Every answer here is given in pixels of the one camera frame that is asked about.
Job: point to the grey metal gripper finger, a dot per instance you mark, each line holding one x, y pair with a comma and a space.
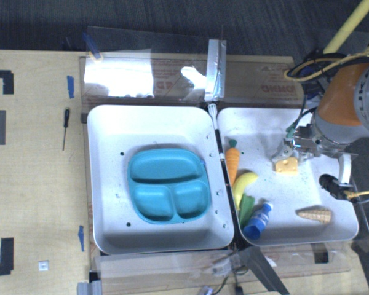
302, 158
282, 155

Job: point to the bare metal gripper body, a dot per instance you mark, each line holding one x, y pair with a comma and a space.
306, 140

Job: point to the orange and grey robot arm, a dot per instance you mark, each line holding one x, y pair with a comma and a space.
341, 106

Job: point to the yellow cheese block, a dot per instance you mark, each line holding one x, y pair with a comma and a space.
286, 166

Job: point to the white plastic tray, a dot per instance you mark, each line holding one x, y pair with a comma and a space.
110, 140
295, 192

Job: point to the yellow banana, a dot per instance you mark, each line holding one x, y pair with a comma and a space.
243, 183

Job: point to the orange carrot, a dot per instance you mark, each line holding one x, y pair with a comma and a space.
232, 161

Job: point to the tan waffle cone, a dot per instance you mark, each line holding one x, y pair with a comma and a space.
316, 215

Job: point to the green corn husk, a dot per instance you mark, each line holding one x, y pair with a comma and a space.
246, 210

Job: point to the blue bottle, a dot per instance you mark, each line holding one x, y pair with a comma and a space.
256, 223

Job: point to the blue divided plate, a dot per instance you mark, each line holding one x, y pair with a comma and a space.
169, 186

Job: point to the black screwdriver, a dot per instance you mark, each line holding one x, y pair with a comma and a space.
66, 121

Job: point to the black cylinder on white bracket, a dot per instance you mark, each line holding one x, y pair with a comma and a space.
333, 185

